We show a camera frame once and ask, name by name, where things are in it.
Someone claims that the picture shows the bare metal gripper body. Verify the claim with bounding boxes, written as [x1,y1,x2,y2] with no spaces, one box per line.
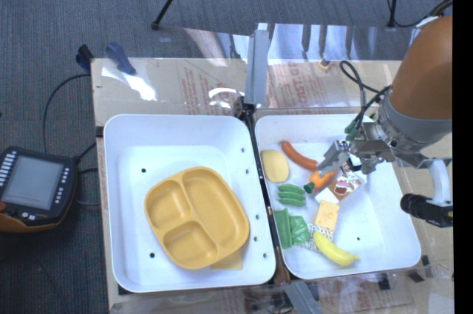
[349,120,430,169]

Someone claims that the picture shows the orange toy carrot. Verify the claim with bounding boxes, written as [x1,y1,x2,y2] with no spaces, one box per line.
[303,169,338,195]

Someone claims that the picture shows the orange toy sausage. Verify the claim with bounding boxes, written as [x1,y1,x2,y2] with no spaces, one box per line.
[280,140,319,171]

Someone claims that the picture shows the green toy pea pods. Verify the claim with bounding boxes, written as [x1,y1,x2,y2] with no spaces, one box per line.
[276,183,307,208]

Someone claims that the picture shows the yellow toy cheese wedge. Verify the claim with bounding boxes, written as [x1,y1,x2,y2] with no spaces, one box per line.
[313,199,341,232]

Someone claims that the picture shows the yellow toy potato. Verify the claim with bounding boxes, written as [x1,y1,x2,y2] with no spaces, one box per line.
[260,149,290,184]

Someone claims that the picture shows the white plastic tray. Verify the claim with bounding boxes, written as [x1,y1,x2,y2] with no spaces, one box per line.
[103,113,277,294]
[253,113,423,281]

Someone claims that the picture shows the green toy lettuce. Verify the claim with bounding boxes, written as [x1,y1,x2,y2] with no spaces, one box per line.
[273,208,311,250]

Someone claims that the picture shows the patterned flat packet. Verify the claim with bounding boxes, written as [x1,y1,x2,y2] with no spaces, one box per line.
[300,223,336,251]

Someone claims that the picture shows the yellow banana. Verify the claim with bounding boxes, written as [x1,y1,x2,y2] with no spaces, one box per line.
[312,231,361,267]

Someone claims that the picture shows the yellow divided plate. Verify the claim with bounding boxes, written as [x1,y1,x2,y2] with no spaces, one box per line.
[143,165,251,271]

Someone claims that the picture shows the brown cardboard board red print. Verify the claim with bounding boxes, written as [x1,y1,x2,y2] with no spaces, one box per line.
[90,57,453,314]

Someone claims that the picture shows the black cylinder on white bracket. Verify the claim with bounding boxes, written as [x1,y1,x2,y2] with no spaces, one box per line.
[400,157,453,229]

